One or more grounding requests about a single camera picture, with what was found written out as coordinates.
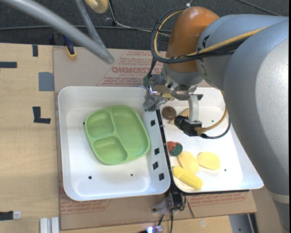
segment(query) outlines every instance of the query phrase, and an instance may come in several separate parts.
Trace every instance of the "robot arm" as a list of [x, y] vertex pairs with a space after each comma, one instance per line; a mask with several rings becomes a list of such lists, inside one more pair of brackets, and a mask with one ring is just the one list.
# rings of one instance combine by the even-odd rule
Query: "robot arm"
[[[198, 13], [209, 15], [207, 26], [199, 26], [203, 19]], [[188, 8], [177, 18], [166, 57], [158, 60], [164, 62], [160, 82], [173, 98], [188, 100], [203, 79], [224, 92], [237, 137], [274, 199], [283, 232], [290, 232], [289, 18], [218, 18], [207, 10]], [[155, 82], [150, 85], [155, 90]], [[159, 94], [148, 98], [159, 101]]]

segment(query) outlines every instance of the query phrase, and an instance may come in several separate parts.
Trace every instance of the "white tray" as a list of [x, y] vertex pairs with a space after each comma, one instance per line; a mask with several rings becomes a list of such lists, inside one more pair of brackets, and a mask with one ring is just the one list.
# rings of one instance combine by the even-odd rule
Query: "white tray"
[[[199, 121], [203, 123], [202, 127], [211, 126], [219, 121], [225, 110], [225, 102], [221, 92], [215, 88], [199, 87], [195, 94], [204, 95], [198, 102]], [[173, 100], [164, 104], [161, 110], [165, 106], [174, 107], [177, 115], [179, 115], [189, 107], [189, 104], [188, 101]], [[258, 189], [263, 186], [260, 176], [245, 153], [232, 126], [229, 132], [219, 139], [187, 136], [166, 119], [163, 119], [163, 126], [166, 141], [180, 142], [183, 145], [183, 150], [191, 152], [194, 156], [197, 156], [200, 152], [209, 151], [217, 154], [221, 160], [219, 170], [200, 167], [196, 174], [204, 182], [200, 190], [194, 189], [174, 177], [174, 182], [181, 191], [187, 193], [235, 191]], [[218, 127], [205, 134], [208, 136], [220, 135], [226, 130], [227, 126], [228, 117]], [[169, 159], [171, 166], [179, 166], [177, 157], [170, 156]]]
[[[58, 96], [63, 183], [73, 200], [100, 200], [164, 193], [170, 176], [155, 112], [145, 112], [146, 90], [139, 87], [70, 86]], [[95, 156], [84, 120], [95, 110], [127, 105], [141, 117], [151, 141], [143, 157], [108, 166]]]

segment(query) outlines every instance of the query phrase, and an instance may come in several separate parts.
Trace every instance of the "green plate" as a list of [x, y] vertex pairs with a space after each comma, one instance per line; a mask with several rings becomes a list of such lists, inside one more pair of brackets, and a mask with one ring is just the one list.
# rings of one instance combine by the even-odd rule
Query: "green plate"
[[107, 165], [135, 160], [150, 149], [146, 128], [129, 106], [117, 105], [89, 114], [85, 131], [96, 157]]

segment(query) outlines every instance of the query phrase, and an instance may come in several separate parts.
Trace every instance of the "dark background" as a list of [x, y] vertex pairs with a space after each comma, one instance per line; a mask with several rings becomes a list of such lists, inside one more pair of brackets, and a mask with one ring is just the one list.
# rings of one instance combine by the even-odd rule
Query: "dark background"
[[[73, 25], [84, 25], [74, 0], [35, 0], [57, 13]], [[111, 0], [117, 22], [141, 28], [153, 28], [154, 22], [164, 12], [174, 7], [185, 6], [190, 0]], [[281, 16], [289, 16], [289, 0], [243, 0], [267, 11]], [[191, 6], [203, 6], [214, 11], [218, 16], [229, 14], [262, 14], [269, 13], [244, 4], [238, 0], [195, 0]], [[107, 48], [149, 50], [149, 32], [138, 30], [112, 29], [100, 26], [114, 26], [111, 10], [97, 14], [87, 7], [96, 30]], [[0, 28], [18, 26], [44, 25], [36, 19], [19, 12], [11, 6], [0, 2]], [[164, 29], [171, 30], [173, 21], [169, 21]], [[49, 38], [55, 31], [52, 28], [0, 30], [0, 42], [20, 44], [49, 45]]]

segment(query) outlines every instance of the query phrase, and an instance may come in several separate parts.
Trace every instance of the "cardboard box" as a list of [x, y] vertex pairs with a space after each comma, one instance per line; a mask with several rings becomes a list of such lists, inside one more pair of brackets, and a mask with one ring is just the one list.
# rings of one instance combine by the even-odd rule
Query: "cardboard box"
[[[53, 48], [54, 88], [57, 124], [57, 148], [60, 189], [60, 223], [62, 230], [158, 222], [161, 215], [152, 214], [151, 206], [164, 200], [165, 194], [111, 200], [79, 202], [64, 191], [57, 98], [67, 86], [140, 86], [152, 61], [150, 51], [109, 50], [115, 61], [108, 65], [83, 48], [76, 48], [77, 56], [70, 58], [64, 47]], [[157, 62], [153, 73], [160, 73]], [[174, 219], [201, 218], [256, 212], [251, 191], [186, 196], [187, 205], [175, 213]]]

